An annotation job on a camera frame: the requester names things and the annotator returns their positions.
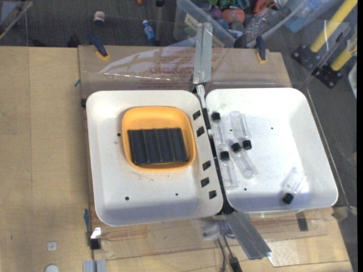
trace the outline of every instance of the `white tray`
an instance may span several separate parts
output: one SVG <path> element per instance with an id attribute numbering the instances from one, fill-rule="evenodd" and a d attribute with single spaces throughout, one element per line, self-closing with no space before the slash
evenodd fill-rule
<path id="1" fill-rule="evenodd" d="M 331 168 L 305 96 L 292 88 L 214 90 L 206 97 L 209 113 L 221 118 L 231 111 L 246 114 L 252 149 L 246 151 L 258 169 L 252 179 L 237 170 L 239 187 L 227 190 L 237 211 L 282 211 L 332 206 L 337 188 Z M 235 141 L 227 122 L 230 143 Z M 291 204 L 282 198 L 289 173 L 296 168 L 307 176 L 307 184 Z"/>
<path id="2" fill-rule="evenodd" d="M 142 172 L 126 160 L 121 120 L 126 110 L 139 106 L 171 106 L 182 110 L 195 135 L 197 157 L 181 171 Z M 101 91 L 86 104 L 95 209 L 106 224 L 123 226 L 215 215 L 223 204 L 217 171 L 198 98 L 187 91 Z M 211 166 L 203 170 L 202 164 Z M 201 180 L 209 178 L 202 187 Z M 216 196 L 210 199 L 210 193 Z"/>
<path id="3" fill-rule="evenodd" d="M 239 187 L 227 190 L 236 211 L 275 212 L 332 206 L 337 188 L 318 129 L 305 96 L 292 88 L 214 90 L 206 96 L 209 114 L 231 111 L 246 114 L 253 148 L 248 154 L 258 175 L 244 179 L 237 170 Z M 195 135 L 197 158 L 181 171 L 142 172 L 124 155 L 121 121 L 126 110 L 139 106 L 170 106 L 182 110 Z M 223 205 L 221 188 L 207 132 L 196 136 L 205 123 L 198 98 L 187 91 L 101 91 L 87 99 L 95 208 L 106 224 L 123 226 L 178 219 L 202 218 L 218 213 Z M 230 143 L 234 139 L 228 134 Z M 202 164 L 211 166 L 203 170 Z M 289 173 L 306 174 L 307 184 L 289 205 L 282 198 Z M 201 186 L 207 178 L 209 184 Z M 216 196 L 210 199 L 210 193 Z"/>

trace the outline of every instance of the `plastic bottle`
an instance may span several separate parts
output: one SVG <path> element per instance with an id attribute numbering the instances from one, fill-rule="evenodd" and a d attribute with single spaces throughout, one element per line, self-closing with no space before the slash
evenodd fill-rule
<path id="1" fill-rule="evenodd" d="M 269 11 L 266 12 L 265 14 L 265 31 L 271 29 L 272 27 L 274 27 L 276 24 L 278 24 L 280 21 L 282 21 L 282 15 L 283 12 L 281 10 L 273 10 L 270 9 Z"/>
<path id="2" fill-rule="evenodd" d="M 247 38 L 247 43 L 254 41 L 256 37 L 262 35 L 265 32 L 265 23 L 264 17 L 267 12 L 267 8 L 265 8 L 261 13 L 256 13 L 252 15 L 252 18 L 248 22 L 246 29 L 244 30 L 244 34 Z"/>
<path id="3" fill-rule="evenodd" d="M 105 17 L 106 15 L 103 11 L 96 11 L 93 19 L 95 25 L 104 26 Z"/>
<path id="4" fill-rule="evenodd" d="M 143 31 L 145 32 L 147 40 L 151 43 L 154 43 L 157 38 L 155 36 L 155 32 L 154 32 L 153 28 L 150 26 L 150 24 L 147 20 L 144 20 L 142 22 L 142 24 L 144 26 Z"/>
<path id="5" fill-rule="evenodd" d="M 231 148 L 233 150 L 232 156 L 243 177 L 246 179 L 253 178 L 257 174 L 257 169 L 248 157 L 247 152 L 241 148 L 239 143 L 234 143 Z"/>
<path id="6" fill-rule="evenodd" d="M 233 133 L 237 139 L 242 140 L 243 149 L 249 150 L 252 148 L 250 140 L 250 130 L 248 128 L 248 123 L 246 116 L 238 111 L 233 111 L 230 113 Z"/>
<path id="7" fill-rule="evenodd" d="M 229 152 L 222 151 L 221 157 L 221 173 L 223 177 L 223 183 L 226 189 L 233 189 L 238 187 L 238 180 L 236 177 L 236 170 L 234 168 L 233 161 L 230 160 Z"/>
<path id="8" fill-rule="evenodd" d="M 214 112 L 212 114 L 212 121 L 214 142 L 221 151 L 225 151 L 227 150 L 227 140 L 223 123 L 221 121 L 221 115 L 218 112 Z"/>
<path id="9" fill-rule="evenodd" d="M 293 170 L 289 173 L 289 177 L 291 178 L 289 179 L 289 184 L 285 189 L 285 195 L 282 198 L 282 201 L 287 205 L 292 202 L 294 197 L 299 194 L 307 184 L 306 175 L 297 175 L 295 168 L 293 168 Z"/>

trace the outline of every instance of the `yellow pipe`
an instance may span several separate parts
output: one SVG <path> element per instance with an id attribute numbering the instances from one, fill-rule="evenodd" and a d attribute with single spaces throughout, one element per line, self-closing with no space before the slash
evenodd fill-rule
<path id="1" fill-rule="evenodd" d="M 352 53 L 355 51 L 357 51 L 357 45 L 351 51 L 344 49 L 340 55 L 338 55 L 337 58 L 330 64 L 332 70 L 339 71 L 350 60 Z"/>
<path id="2" fill-rule="evenodd" d="M 326 40 L 334 33 L 339 24 L 344 21 L 348 14 L 353 10 L 358 0 L 345 0 L 333 17 L 329 20 L 327 26 L 320 32 L 315 41 L 310 45 L 312 52 L 317 53 L 324 45 Z"/>

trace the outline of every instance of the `wooden table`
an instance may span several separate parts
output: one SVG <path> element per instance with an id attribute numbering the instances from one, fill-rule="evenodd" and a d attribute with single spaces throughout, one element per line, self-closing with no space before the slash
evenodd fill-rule
<path id="1" fill-rule="evenodd" d="M 272 56 L 286 79 L 281 55 Z M 89 192 L 78 80 L 77 49 L 0 47 L 0 272 L 49 264 L 82 271 L 94 256 L 83 219 Z M 314 264 L 274 268 L 264 258 L 241 261 L 243 271 L 352 271 L 331 209 L 322 212 L 326 235 L 269 243 L 277 254 Z M 243 259 L 240 247 L 232 249 Z M 107 272 L 209 272 L 221 261 L 221 251 L 210 248 L 110 260 Z"/>

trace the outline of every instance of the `vial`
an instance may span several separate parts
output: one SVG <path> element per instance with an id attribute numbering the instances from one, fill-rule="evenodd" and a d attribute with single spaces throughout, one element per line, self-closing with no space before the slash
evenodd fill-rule
<path id="1" fill-rule="evenodd" d="M 249 150 L 252 148 L 250 140 L 250 130 L 248 128 L 248 123 L 246 116 L 238 111 L 233 111 L 230 113 L 231 124 L 233 128 L 233 133 L 236 139 L 242 141 L 243 149 Z"/>
<path id="2" fill-rule="evenodd" d="M 293 201 L 296 195 L 301 193 L 302 189 L 307 184 L 306 175 L 298 175 L 296 173 L 296 168 L 293 168 L 288 176 L 290 178 L 285 188 L 285 195 L 282 198 L 282 201 L 287 205 Z"/>
<path id="3" fill-rule="evenodd" d="M 223 177 L 223 183 L 226 189 L 233 189 L 238 187 L 238 180 L 236 177 L 236 170 L 234 168 L 233 161 L 230 160 L 229 152 L 222 151 L 220 153 L 221 158 L 221 173 Z"/>
<path id="4" fill-rule="evenodd" d="M 213 121 L 213 138 L 216 146 L 219 149 L 227 149 L 226 133 L 224 130 L 223 122 L 221 121 L 221 115 L 218 112 L 212 113 Z"/>
<path id="5" fill-rule="evenodd" d="M 231 148 L 233 150 L 232 156 L 242 176 L 246 179 L 253 178 L 258 172 L 247 152 L 241 148 L 239 143 L 234 143 Z"/>

